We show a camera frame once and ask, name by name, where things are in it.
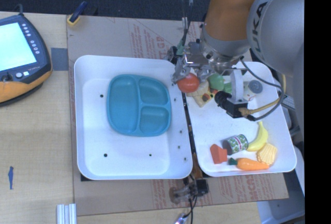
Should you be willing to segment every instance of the blue plate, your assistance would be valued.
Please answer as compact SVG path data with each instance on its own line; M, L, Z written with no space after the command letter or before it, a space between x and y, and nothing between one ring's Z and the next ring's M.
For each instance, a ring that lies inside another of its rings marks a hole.
M117 132L138 137L163 134L170 126L171 104L160 81L133 74L118 75L109 84L107 116Z

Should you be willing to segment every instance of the toy carrot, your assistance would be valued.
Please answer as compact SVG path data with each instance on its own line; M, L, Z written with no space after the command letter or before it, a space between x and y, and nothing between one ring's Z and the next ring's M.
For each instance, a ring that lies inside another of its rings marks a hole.
M257 160L252 160L249 158L230 158L229 159L230 165L237 165L237 167L241 170L245 171L255 171L255 170L265 170L269 168L268 164L259 162Z

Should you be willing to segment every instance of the toy banana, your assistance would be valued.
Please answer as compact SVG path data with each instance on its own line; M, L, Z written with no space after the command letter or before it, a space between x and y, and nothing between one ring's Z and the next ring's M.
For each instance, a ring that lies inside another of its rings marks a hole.
M259 124L258 136L248 144L247 151L249 152L255 152L261 149L264 146L264 144L267 142L267 139L269 137L268 131L264 128L262 121L259 121L258 124Z

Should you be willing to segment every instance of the red ball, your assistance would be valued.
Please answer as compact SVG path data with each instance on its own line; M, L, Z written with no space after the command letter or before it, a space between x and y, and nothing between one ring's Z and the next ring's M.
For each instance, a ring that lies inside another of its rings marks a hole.
M200 81L196 75L188 73L185 78L177 81L177 85L183 93L193 93L199 88Z

